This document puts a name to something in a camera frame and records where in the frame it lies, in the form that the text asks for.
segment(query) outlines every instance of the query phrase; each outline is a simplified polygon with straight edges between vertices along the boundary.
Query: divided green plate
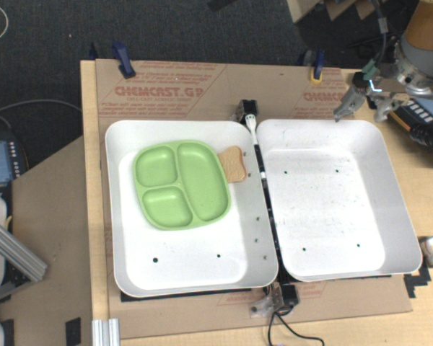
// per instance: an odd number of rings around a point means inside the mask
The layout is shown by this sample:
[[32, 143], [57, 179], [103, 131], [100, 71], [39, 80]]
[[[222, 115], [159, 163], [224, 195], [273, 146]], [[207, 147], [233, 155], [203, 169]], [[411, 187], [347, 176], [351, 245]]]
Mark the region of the divided green plate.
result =
[[204, 226], [229, 210], [223, 167], [203, 142], [175, 141], [146, 148], [136, 155], [133, 168], [141, 208], [157, 228]]

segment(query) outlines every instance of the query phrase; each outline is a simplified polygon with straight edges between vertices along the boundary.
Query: white tray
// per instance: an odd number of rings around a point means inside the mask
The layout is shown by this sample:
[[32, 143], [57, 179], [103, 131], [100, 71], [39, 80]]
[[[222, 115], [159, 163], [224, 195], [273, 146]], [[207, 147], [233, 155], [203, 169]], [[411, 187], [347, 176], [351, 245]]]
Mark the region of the white tray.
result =
[[419, 243], [377, 127], [362, 120], [267, 120], [257, 134], [292, 277], [330, 280], [419, 268]]
[[[163, 231], [137, 198], [133, 160], [148, 146], [198, 140], [217, 153], [236, 145], [250, 177], [229, 184], [231, 208], [220, 221]], [[113, 227], [114, 274], [134, 297], [264, 287], [278, 272], [276, 251], [251, 137], [234, 122], [122, 120], [105, 136]]]

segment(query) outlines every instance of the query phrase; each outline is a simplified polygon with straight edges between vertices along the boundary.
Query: wooden table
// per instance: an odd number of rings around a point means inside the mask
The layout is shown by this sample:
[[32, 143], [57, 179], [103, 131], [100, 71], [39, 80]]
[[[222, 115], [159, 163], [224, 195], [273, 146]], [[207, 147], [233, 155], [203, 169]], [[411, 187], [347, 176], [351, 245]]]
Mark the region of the wooden table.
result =
[[[348, 79], [352, 71], [343, 71]], [[84, 113], [84, 150], [87, 178], [89, 259], [92, 289], [92, 318], [110, 318], [105, 259], [104, 217], [100, 172], [100, 136], [97, 117], [97, 82], [94, 61], [81, 62], [82, 106]], [[356, 118], [372, 122], [373, 112], [362, 107]], [[433, 154], [422, 151], [396, 124], [377, 125], [406, 202], [417, 236], [433, 236]], [[322, 337], [330, 345], [433, 345], [433, 269], [432, 281], [416, 288], [411, 300], [413, 311], [404, 314], [364, 318], [315, 321], [295, 324], [300, 334]], [[267, 327], [222, 330], [166, 337], [124, 340], [122, 345], [267, 345]], [[292, 339], [283, 326], [272, 332], [275, 344], [315, 345]]]

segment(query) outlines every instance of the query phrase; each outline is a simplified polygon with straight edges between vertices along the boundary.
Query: black floor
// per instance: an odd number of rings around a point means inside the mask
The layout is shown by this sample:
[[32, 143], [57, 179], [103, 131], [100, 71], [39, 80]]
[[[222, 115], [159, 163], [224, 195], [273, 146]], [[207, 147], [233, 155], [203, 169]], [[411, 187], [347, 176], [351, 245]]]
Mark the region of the black floor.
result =
[[[332, 22], [323, 6], [297, 24], [286, 0], [0, 0], [9, 30], [0, 39], [0, 107], [31, 99], [80, 106], [79, 62], [95, 43], [112, 58], [115, 40], [132, 59], [295, 65], [322, 48], [326, 66], [360, 68], [379, 48], [348, 48], [378, 37], [375, 15], [361, 21], [352, 7]], [[390, 0], [385, 10], [397, 30], [415, 0]], [[0, 32], [4, 18], [0, 14]], [[82, 134], [76, 110], [33, 104], [0, 112], [24, 145], [33, 167]], [[0, 121], [0, 130], [6, 126]]]

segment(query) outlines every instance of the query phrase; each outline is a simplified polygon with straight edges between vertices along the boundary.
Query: blue clamp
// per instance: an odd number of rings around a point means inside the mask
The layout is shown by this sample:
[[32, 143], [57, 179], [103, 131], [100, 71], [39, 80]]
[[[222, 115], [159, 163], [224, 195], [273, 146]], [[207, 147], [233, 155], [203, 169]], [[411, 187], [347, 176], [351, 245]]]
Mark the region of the blue clamp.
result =
[[325, 60], [324, 50], [319, 49], [316, 53], [315, 65], [311, 73], [311, 80], [316, 84], [319, 84], [323, 79], [322, 73], [324, 68], [324, 60]]
[[121, 41], [115, 41], [110, 47], [113, 51], [114, 57], [121, 61], [120, 66], [118, 67], [123, 74], [124, 78], [135, 77], [136, 72], [131, 66], [130, 58], [128, 57], [127, 47]]

